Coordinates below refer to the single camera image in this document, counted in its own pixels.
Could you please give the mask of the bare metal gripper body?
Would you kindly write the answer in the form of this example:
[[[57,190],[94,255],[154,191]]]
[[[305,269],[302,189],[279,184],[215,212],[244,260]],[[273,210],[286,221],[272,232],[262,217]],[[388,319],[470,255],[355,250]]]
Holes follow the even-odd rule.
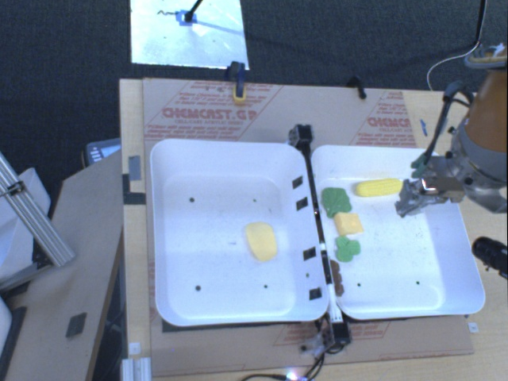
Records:
[[[467,197],[494,214],[507,213],[507,200],[501,194],[507,184],[505,163],[432,157],[421,180],[428,194],[451,202],[461,202]]]

